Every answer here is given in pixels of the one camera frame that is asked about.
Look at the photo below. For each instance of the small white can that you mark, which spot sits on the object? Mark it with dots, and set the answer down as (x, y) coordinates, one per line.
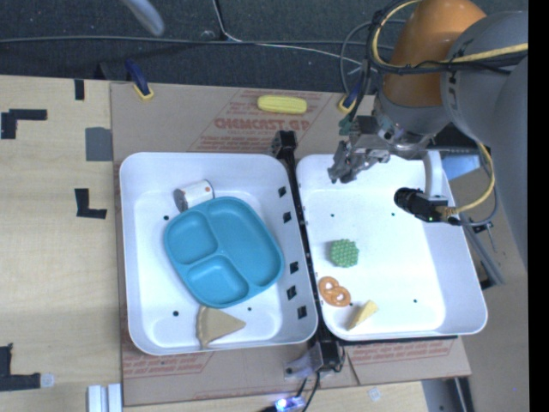
(195, 193)

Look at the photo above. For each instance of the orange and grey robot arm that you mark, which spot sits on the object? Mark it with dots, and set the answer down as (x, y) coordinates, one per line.
(433, 54)

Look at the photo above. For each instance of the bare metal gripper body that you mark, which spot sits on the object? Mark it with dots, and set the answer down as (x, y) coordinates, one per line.
(368, 139)

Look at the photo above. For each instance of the black cylinder on white bracket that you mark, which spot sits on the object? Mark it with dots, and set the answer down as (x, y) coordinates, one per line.
(418, 202)

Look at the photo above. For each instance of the tan pie slice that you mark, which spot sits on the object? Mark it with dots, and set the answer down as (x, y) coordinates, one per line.
(216, 324)

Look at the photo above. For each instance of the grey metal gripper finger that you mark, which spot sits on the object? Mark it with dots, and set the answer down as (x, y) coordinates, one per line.
(354, 169)
(337, 163)

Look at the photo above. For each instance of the yellow corn cob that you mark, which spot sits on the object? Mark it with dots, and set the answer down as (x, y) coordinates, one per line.
(282, 104)

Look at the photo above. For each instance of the brown cardboard board red print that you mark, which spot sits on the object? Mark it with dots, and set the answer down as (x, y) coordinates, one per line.
(171, 118)

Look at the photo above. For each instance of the white plastic tray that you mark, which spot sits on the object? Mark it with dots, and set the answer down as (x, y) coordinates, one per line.
(150, 273)
(403, 273)

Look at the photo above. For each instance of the orange pretzel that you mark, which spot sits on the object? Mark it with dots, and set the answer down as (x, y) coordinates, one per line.
(334, 292)

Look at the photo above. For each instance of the thin black rod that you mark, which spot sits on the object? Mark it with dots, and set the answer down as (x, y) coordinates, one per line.
(303, 230)

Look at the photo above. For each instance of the blue divided plate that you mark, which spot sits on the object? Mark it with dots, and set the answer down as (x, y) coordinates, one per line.
(223, 251)

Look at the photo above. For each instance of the green round grapes cluster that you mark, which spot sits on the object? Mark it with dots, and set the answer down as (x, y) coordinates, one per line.
(344, 253)

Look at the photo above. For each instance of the yellow cheese wedge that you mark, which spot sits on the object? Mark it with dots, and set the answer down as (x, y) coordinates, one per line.
(363, 313)

